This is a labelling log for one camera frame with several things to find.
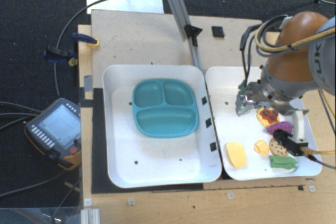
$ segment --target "white tray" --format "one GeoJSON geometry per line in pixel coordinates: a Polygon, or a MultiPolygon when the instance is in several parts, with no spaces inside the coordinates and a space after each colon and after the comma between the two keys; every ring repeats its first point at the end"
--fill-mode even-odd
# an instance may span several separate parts
{"type": "MultiPolygon", "coordinates": [[[[260,72],[259,68],[251,68],[249,81],[260,79],[260,72]]],[[[253,150],[254,143],[257,140],[262,139],[269,143],[272,136],[258,122],[256,110],[240,117],[236,115],[235,101],[238,85],[241,84],[243,79],[242,67],[212,67],[206,73],[206,83],[226,173],[236,180],[319,174],[322,170],[321,165],[308,160],[304,156],[295,157],[298,161],[298,168],[295,171],[281,168],[274,169],[270,167],[270,154],[261,156],[253,150]],[[247,156],[247,164],[244,168],[235,169],[230,163],[225,150],[225,145],[229,142],[240,142],[244,146],[247,156]]],[[[299,99],[293,100],[291,105],[294,108],[303,109],[302,101],[299,99]]],[[[292,123],[290,116],[280,117],[281,121],[285,120],[292,123]]],[[[309,147],[316,150],[317,146],[306,115],[304,120],[305,138],[308,140],[309,147]]],[[[320,155],[316,155],[316,158],[321,160],[320,155]]]]}
{"type": "Polygon", "coordinates": [[[201,71],[193,66],[114,65],[104,71],[102,79],[108,174],[115,185],[134,188],[204,183],[221,175],[215,131],[213,125],[205,124],[211,111],[209,102],[202,103],[207,92],[201,71]],[[199,115],[193,133],[153,138],[137,129],[130,104],[133,89],[139,82],[154,78],[181,80],[193,90],[199,115]]]}

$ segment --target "black floor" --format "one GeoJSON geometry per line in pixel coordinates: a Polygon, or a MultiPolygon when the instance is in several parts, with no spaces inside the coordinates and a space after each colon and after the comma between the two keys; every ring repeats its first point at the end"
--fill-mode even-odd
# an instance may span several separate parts
{"type": "MultiPolygon", "coordinates": [[[[280,14],[293,15],[303,10],[335,16],[335,5],[314,0],[185,0],[189,14],[266,20],[280,14]]],[[[0,101],[14,102],[43,110],[56,98],[53,65],[45,63],[43,52],[54,46],[67,21],[86,0],[0,0],[0,101]]],[[[164,1],[165,12],[170,9],[164,1]]],[[[69,27],[60,48],[73,48],[70,34],[78,24],[87,24],[83,13],[69,27]]],[[[61,96],[78,102],[78,82],[74,68],[58,67],[61,96]]],[[[0,113],[16,112],[0,106],[0,113]]],[[[0,126],[11,120],[0,117],[0,126]]],[[[0,131],[0,195],[43,182],[62,170],[43,158],[24,136],[24,124],[0,131]]],[[[75,183],[79,169],[62,174],[49,184],[0,198],[0,207],[57,207],[75,183]]],[[[74,192],[63,206],[75,206],[74,192]]]]}

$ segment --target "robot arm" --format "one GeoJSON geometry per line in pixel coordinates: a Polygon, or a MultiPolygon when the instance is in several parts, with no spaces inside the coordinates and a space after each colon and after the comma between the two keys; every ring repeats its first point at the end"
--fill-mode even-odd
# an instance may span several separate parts
{"type": "MultiPolygon", "coordinates": [[[[255,34],[257,45],[264,35],[263,25],[255,34]]],[[[328,20],[318,13],[303,12],[285,18],[280,30],[276,44],[265,49],[269,58],[260,80],[250,82],[237,95],[236,113],[240,116],[253,108],[271,106],[282,115],[293,116],[294,140],[302,141],[303,115],[308,110],[299,111],[289,102],[316,89],[335,95],[335,17],[328,20]]]]}

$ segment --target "teal divided plate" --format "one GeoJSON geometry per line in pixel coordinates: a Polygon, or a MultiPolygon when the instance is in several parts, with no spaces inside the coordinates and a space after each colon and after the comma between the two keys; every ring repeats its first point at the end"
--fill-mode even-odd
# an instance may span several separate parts
{"type": "Polygon", "coordinates": [[[136,126],[148,136],[188,135],[198,125],[193,91],[180,80],[144,80],[134,88],[132,104],[136,126]]]}

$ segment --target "wooden table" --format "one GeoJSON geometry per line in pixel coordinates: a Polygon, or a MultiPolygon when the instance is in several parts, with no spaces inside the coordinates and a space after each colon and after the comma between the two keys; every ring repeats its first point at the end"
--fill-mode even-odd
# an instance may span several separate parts
{"type": "MultiPolygon", "coordinates": [[[[169,20],[169,24],[174,24],[173,20],[169,20]]],[[[218,65],[220,60],[216,55],[219,57],[224,55],[228,66],[241,65],[240,58],[233,59],[230,53],[237,50],[237,46],[234,47],[234,45],[239,43],[246,26],[255,24],[255,20],[192,16],[191,21],[197,22],[195,24],[197,27],[199,24],[202,24],[202,27],[204,25],[224,25],[225,40],[207,42],[206,38],[201,36],[198,40],[201,60],[205,68],[209,68],[211,64],[218,65]]],[[[80,25],[79,32],[90,35],[91,26],[80,25]]],[[[177,38],[180,38],[177,29],[176,33],[177,38]]],[[[94,73],[92,71],[92,50],[94,49],[80,42],[81,88],[85,87],[85,77],[94,73]]],[[[264,63],[265,59],[254,56],[253,61],[253,65],[258,66],[264,63]]],[[[331,96],[328,98],[335,109],[335,98],[331,96]]],[[[92,99],[90,87],[85,90],[85,99],[92,99]]],[[[335,136],[318,93],[316,91],[306,93],[303,102],[305,107],[310,109],[308,118],[319,150],[333,150],[335,136]]],[[[313,178],[292,177],[245,182],[229,179],[204,184],[204,190],[198,191],[92,194],[92,108],[81,108],[81,127],[83,203],[86,207],[100,208],[103,224],[336,222],[336,173],[335,170],[325,167],[319,175],[313,178]],[[135,199],[135,205],[129,205],[129,198],[135,199]]],[[[322,160],[335,165],[334,155],[323,155],[322,160]]]]}

